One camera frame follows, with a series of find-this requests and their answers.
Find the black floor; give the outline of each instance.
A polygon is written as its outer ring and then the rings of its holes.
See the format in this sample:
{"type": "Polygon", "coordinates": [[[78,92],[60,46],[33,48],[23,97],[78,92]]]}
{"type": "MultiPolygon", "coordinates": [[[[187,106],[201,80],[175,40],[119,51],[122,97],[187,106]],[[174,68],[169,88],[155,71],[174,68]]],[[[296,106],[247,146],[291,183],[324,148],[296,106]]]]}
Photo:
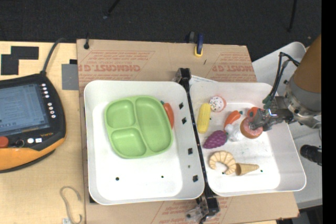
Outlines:
{"type": "Polygon", "coordinates": [[[94,39],[247,45],[252,61],[321,33],[322,0],[0,0],[0,40],[94,39]]]}

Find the brown cylinder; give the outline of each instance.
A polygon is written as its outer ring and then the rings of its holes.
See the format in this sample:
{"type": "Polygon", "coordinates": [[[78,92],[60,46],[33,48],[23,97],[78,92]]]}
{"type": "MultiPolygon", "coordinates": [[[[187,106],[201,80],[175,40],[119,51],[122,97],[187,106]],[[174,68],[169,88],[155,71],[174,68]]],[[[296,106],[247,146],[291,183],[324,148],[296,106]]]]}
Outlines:
{"type": "Polygon", "coordinates": [[[321,35],[308,48],[293,75],[294,82],[298,87],[315,93],[321,93],[322,88],[321,35]]]}

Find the white tray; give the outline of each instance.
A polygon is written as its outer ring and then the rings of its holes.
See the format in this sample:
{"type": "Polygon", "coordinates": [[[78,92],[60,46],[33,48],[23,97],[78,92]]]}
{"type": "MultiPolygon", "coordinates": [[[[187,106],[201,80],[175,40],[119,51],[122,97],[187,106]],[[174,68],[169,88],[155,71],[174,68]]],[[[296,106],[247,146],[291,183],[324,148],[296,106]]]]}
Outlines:
{"type": "Polygon", "coordinates": [[[252,106],[262,108],[262,100],[269,94],[271,86],[266,83],[232,83],[232,82],[198,82],[191,86],[190,95],[195,120],[202,103],[209,102],[216,95],[227,101],[222,112],[211,112],[209,129],[199,134],[204,156],[205,168],[210,188],[220,196],[238,196],[277,191],[298,191],[306,185],[306,175],[301,165],[298,152],[291,136],[288,124],[275,124],[272,129],[263,132],[255,139],[244,137],[240,141],[228,140],[223,146],[205,149],[206,138],[216,130],[224,130],[224,122],[233,110],[243,111],[242,121],[252,106]],[[208,165],[210,156],[217,151],[232,153],[236,162],[258,164],[259,169],[248,174],[237,176],[226,175],[221,163],[216,169],[208,165]]]}
{"type": "Polygon", "coordinates": [[[194,199],[203,193],[204,178],[188,99],[181,85],[175,82],[96,80],[87,84],[84,98],[89,192],[97,203],[113,205],[194,199]],[[174,142],[166,152],[124,159],[113,151],[104,124],[105,106],[113,100],[134,95],[150,95],[172,106],[174,142]]]}

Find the red button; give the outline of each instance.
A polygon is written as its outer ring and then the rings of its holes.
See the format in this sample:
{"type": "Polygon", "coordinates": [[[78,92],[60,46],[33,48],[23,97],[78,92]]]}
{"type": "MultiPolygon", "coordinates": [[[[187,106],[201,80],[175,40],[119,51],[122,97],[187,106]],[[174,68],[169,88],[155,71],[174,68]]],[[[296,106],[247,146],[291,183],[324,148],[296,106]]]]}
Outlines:
{"type": "Polygon", "coordinates": [[[5,136],[0,136],[0,148],[8,147],[8,138],[5,136]]]}

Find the green plate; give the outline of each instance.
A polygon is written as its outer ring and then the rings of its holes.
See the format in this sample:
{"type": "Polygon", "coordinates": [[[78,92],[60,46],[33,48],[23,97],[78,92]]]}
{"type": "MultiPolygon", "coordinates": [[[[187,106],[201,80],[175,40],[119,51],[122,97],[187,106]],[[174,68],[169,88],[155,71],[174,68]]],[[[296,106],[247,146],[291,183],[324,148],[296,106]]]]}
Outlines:
{"type": "Polygon", "coordinates": [[[173,143],[173,132],[162,103],[151,96],[134,96],[110,102],[105,126],[115,152],[123,158],[160,154],[173,143]]]}

